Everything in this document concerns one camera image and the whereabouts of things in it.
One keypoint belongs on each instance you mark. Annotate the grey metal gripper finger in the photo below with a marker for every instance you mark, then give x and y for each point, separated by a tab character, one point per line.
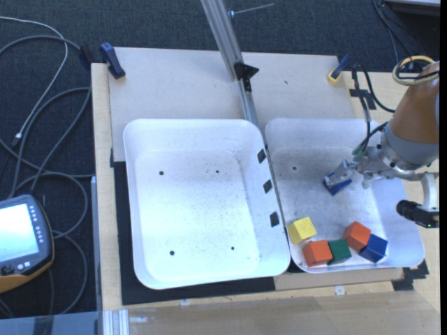
334	179
344	167

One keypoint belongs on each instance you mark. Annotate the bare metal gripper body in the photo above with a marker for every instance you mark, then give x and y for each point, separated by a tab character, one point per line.
379	164

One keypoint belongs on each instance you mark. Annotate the blue cube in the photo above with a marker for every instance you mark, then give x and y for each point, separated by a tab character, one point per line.
374	248
337	188

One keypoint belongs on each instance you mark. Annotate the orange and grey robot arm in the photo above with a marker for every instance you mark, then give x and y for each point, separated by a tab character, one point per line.
417	113

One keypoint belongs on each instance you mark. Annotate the white plastic tray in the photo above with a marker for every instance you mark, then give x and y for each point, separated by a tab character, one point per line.
195	208
314	204

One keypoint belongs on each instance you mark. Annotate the yellow cube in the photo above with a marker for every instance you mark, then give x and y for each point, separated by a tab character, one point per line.
302	230

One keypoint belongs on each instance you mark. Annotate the orange cube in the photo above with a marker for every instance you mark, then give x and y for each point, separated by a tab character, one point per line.
317	253
357	236

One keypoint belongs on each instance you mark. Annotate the green cube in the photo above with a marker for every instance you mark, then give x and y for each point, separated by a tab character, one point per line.
340	250

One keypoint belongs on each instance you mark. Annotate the pale wood board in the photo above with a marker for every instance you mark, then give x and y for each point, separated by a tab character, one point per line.
181	86

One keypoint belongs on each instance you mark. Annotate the black cylinder on white bracket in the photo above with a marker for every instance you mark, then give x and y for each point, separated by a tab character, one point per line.
415	212

